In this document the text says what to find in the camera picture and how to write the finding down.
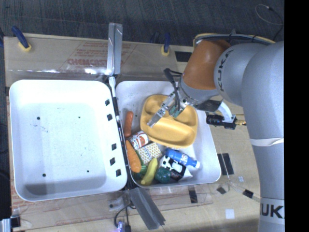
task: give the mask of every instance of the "dark background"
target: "dark background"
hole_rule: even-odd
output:
[[[284,40],[284,0],[1,0],[0,27],[23,32],[107,39],[108,23],[123,25],[123,41],[145,42],[165,32],[171,44],[192,46],[200,33],[237,33]],[[11,215],[4,54],[0,48],[0,220]]]

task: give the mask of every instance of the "red and white can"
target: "red and white can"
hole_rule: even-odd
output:
[[[128,140],[131,142],[135,150],[142,148],[149,143],[149,138],[142,130],[130,136]]]

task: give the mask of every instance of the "sausage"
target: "sausage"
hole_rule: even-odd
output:
[[[133,122],[133,112],[128,111],[126,113],[126,120],[125,120],[125,126],[124,126],[124,136],[125,138],[128,138],[131,136],[131,127],[132,127],[132,122]]]

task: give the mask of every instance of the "yellow plastic plate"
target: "yellow plastic plate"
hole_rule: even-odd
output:
[[[166,95],[152,95],[147,98],[140,117],[140,129],[153,142],[167,147],[186,148],[194,143],[197,136],[198,117],[192,106],[186,106],[177,118],[170,116],[166,111],[152,128],[147,125],[166,98]]]

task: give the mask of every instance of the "carrot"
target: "carrot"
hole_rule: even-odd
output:
[[[131,170],[135,173],[139,173],[141,171],[140,158],[129,140],[126,140],[126,150]]]
[[[125,127],[124,127],[125,138],[128,138],[129,136],[131,136],[132,121],[133,121],[133,112],[128,111],[126,113],[126,120],[125,120]]]

